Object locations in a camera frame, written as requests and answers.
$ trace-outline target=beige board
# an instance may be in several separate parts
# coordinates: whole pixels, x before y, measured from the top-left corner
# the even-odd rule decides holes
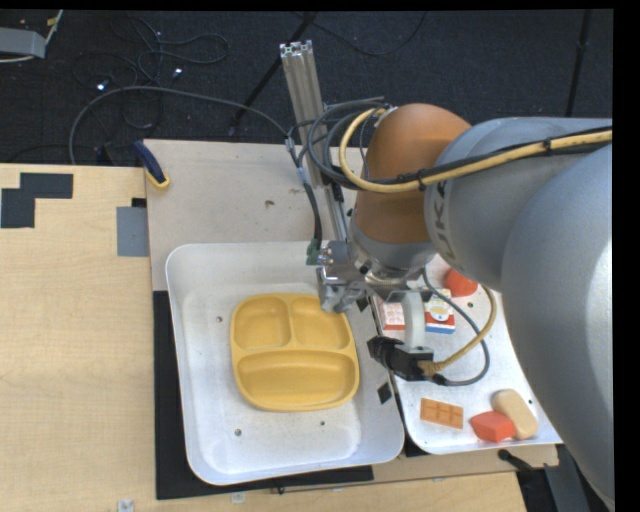
[[[116,208],[145,195],[142,169],[0,164],[0,185],[17,187],[20,172],[73,173],[74,193],[37,199],[35,228],[0,229],[2,509],[115,511],[131,499],[136,511],[238,510],[230,495],[155,499],[150,258],[118,256],[116,233]],[[537,467],[557,464],[551,447],[531,448],[513,452]],[[243,510],[429,503],[434,511],[524,512],[515,473],[496,459],[442,457],[420,468],[398,460],[376,476],[506,472],[340,492],[252,491]]]

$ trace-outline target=wooden tabletop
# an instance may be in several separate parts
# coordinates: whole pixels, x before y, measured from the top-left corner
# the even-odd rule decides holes
[[[37,197],[33,227],[0,228],[3,510],[526,510],[495,454],[400,458],[340,489],[158,501],[152,258],[122,255],[117,232],[118,208],[147,196],[144,172],[0,164],[0,189],[24,173],[72,175],[73,197]],[[535,466],[557,463],[553,447],[519,448]]]

